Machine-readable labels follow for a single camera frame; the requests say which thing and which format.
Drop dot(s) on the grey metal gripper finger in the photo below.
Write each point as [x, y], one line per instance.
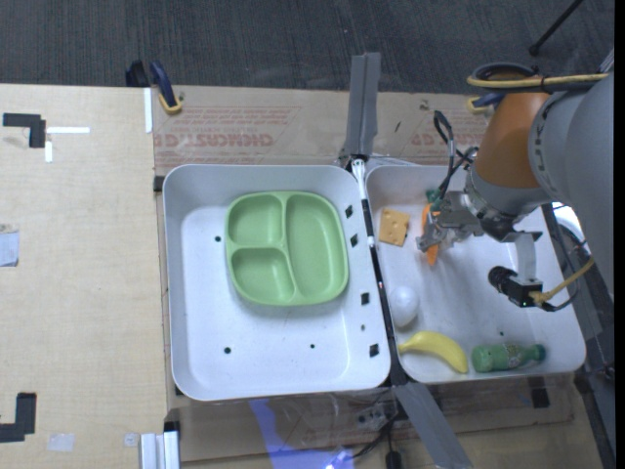
[429, 237]
[449, 240]

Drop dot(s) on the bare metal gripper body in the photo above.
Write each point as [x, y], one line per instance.
[461, 215]

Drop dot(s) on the orange carrot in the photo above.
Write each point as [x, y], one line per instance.
[432, 258]

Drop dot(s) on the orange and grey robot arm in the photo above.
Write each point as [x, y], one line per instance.
[561, 140]

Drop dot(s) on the yellow cheese slice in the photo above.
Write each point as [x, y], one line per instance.
[393, 226]

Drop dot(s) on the white egg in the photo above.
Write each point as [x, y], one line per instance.
[404, 306]

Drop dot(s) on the white plastic tray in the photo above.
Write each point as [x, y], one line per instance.
[273, 350]
[469, 311]

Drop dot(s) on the yellow banana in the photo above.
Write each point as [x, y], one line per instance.
[442, 347]

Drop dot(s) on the green divided plate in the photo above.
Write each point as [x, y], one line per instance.
[307, 242]

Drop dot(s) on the green plastic bottle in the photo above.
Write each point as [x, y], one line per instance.
[503, 357]

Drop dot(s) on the brown cardboard board red print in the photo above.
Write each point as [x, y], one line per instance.
[273, 135]

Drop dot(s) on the black cylinder on white bracket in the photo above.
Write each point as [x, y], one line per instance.
[515, 286]

